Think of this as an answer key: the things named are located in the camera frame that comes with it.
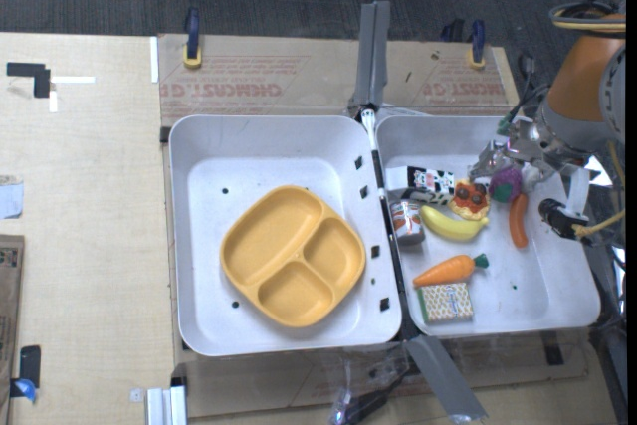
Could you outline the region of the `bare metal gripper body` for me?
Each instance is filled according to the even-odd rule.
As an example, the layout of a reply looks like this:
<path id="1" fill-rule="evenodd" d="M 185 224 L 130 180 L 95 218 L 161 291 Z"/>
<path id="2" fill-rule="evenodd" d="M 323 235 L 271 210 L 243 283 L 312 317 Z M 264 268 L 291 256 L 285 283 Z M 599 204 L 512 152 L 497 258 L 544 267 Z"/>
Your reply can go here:
<path id="1" fill-rule="evenodd" d="M 503 118 L 497 134 L 504 136 L 504 155 L 544 172 L 572 173 L 588 162 L 588 153 L 571 147 L 542 120 Z"/>

